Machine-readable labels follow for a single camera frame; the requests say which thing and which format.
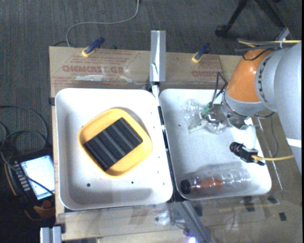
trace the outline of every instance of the black bottle cap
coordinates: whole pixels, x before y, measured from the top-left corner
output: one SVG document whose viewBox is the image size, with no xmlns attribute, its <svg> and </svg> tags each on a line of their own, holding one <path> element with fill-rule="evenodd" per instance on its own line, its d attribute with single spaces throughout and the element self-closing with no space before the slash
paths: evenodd
<svg viewBox="0 0 304 243">
<path fill-rule="evenodd" d="M 191 184 L 189 183 L 188 179 L 181 181 L 180 189 L 183 194 L 189 194 L 191 192 Z"/>
</svg>

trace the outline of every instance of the yellow and black object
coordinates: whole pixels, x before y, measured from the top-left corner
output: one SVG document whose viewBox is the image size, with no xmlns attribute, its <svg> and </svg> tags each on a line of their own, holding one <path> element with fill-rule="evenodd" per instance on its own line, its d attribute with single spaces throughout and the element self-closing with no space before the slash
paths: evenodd
<svg viewBox="0 0 304 243">
<path fill-rule="evenodd" d="M 10 165 L 5 164 L 7 180 L 14 196 L 17 198 L 16 202 L 21 209 L 25 210 L 26 215 L 32 221 L 44 221 L 55 216 L 54 194 L 44 190 L 45 193 L 39 195 L 38 191 L 35 191 L 34 183 L 28 179 L 22 167 L 22 165 L 26 165 L 30 160 L 42 161 L 41 159 L 47 159 L 53 164 L 52 149 L 44 148 L 37 152 L 13 156 L 7 160 Z M 48 176 L 52 180 L 52 172 L 49 172 Z"/>
<path fill-rule="evenodd" d="M 100 170 L 120 177 L 152 152 L 152 141 L 144 128 L 126 111 L 109 109 L 93 118 L 78 133 L 78 142 Z"/>
</svg>

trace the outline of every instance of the clear plastic bottle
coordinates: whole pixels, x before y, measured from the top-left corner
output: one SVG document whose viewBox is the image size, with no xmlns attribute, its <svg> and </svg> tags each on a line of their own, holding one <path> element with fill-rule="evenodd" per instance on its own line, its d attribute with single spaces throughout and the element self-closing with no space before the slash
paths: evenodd
<svg viewBox="0 0 304 243">
<path fill-rule="evenodd" d="M 180 189 L 183 194 L 212 196 L 247 189 L 250 181 L 250 174 L 244 167 L 203 169 L 182 180 Z"/>
</svg>

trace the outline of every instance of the white cable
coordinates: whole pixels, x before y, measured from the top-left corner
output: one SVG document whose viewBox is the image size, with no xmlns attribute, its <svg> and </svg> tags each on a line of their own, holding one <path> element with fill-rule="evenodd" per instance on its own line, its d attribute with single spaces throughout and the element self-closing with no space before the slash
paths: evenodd
<svg viewBox="0 0 304 243">
<path fill-rule="evenodd" d="M 117 21 L 117 22 L 81 22 L 81 23 L 77 23 L 77 24 L 72 25 L 72 26 L 67 30 L 67 32 L 66 32 L 66 37 L 65 37 L 66 43 L 67 43 L 68 47 L 70 47 L 68 35 L 69 35 L 69 32 L 70 32 L 74 27 L 76 27 L 76 26 L 78 26 L 78 25 L 83 25 L 83 24 L 118 24 L 118 23 L 128 22 L 128 21 L 134 19 L 135 16 L 137 15 L 137 13 L 138 13 L 138 6 L 139 6 L 139 0 L 137 0 L 137 6 L 136 6 L 136 12 L 135 12 L 135 14 L 134 14 L 131 18 L 127 19 L 127 20 Z"/>
</svg>

